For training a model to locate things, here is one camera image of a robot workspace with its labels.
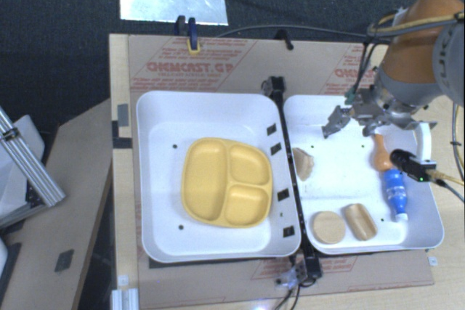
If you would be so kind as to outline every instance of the metal profile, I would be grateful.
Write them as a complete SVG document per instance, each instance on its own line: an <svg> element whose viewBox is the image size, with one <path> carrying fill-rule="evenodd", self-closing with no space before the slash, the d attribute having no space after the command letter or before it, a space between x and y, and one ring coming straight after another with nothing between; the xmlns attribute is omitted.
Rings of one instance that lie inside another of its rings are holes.
<svg viewBox="0 0 465 310"><path fill-rule="evenodd" d="M44 165L32 153L21 133L0 107L0 143L47 207L60 202L65 193L53 181Z"/></svg>

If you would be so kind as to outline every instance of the yellow clip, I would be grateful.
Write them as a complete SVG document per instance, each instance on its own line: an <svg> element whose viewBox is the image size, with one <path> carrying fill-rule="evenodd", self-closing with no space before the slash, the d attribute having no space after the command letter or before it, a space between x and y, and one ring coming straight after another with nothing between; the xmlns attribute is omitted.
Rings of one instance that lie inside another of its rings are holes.
<svg viewBox="0 0 465 310"><path fill-rule="evenodd" d="M187 37L187 50L189 51L189 54L192 56L195 56L196 54L199 54L201 51L201 44L197 40L197 49L192 49L190 45L190 37Z"/></svg>

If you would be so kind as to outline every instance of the wooden disc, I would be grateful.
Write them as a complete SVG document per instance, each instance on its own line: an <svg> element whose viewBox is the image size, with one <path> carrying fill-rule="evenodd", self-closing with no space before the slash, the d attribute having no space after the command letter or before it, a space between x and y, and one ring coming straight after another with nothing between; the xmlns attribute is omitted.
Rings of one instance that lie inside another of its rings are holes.
<svg viewBox="0 0 465 310"><path fill-rule="evenodd" d="M339 215L330 211L319 212L313 219L313 234L326 244L336 244L344 239L346 225Z"/></svg>

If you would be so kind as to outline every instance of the blue bottle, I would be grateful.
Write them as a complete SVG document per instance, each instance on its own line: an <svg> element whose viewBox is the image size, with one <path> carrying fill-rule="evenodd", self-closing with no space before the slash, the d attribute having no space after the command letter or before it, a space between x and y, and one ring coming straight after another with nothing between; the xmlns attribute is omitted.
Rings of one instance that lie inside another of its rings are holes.
<svg viewBox="0 0 465 310"><path fill-rule="evenodd" d="M389 204L395 212L397 221L407 221L408 215L405 212L407 204L407 192L402 181L402 174L397 169L389 169L384 172L384 187Z"/></svg>

